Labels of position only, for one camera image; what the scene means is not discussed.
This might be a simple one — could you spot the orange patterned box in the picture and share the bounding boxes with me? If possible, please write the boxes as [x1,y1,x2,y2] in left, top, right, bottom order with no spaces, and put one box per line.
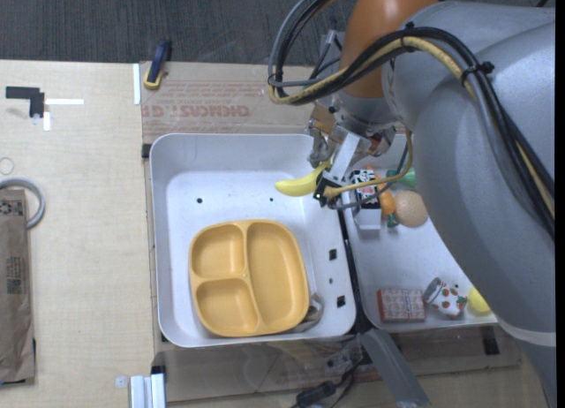
[376,287,427,323]

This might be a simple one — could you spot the yellow divided plate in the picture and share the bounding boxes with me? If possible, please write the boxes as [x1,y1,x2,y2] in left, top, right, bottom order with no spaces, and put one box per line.
[188,219,311,338]

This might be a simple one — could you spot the yellow lemon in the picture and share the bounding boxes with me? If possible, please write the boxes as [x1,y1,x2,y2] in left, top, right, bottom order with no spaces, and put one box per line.
[467,285,493,315]

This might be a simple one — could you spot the white strawberry print bottle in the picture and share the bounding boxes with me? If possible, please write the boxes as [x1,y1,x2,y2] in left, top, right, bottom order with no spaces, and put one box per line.
[423,276,469,321]

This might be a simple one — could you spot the beige round bread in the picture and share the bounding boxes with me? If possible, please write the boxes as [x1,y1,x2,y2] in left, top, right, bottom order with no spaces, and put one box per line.
[393,190,430,229]

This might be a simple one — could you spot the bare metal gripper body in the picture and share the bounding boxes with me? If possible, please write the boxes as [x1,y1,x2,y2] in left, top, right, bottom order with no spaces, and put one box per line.
[307,103,397,156]

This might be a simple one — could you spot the orange carrot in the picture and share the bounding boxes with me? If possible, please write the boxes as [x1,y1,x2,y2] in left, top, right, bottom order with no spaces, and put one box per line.
[365,165,401,228]

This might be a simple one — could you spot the green bottle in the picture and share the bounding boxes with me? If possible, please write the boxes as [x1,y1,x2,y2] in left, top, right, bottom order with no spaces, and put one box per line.
[386,167,418,190]

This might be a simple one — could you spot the white plastic tray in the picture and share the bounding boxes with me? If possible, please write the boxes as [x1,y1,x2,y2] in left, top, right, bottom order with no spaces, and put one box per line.
[148,132,358,349]
[338,132,501,334]

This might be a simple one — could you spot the white cow print carton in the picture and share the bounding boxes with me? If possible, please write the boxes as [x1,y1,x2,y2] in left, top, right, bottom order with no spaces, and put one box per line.
[350,169,383,231]

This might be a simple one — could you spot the yellow banana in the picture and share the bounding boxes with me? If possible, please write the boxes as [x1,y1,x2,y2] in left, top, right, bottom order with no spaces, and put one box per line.
[274,159,333,198]

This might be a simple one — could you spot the brown paper packet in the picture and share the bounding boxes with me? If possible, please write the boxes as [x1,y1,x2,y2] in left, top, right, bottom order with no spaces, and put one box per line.
[0,189,37,385]

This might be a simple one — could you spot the brown cardboard board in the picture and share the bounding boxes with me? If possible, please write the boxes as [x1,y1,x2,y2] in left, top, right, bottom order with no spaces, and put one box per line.
[139,60,523,403]

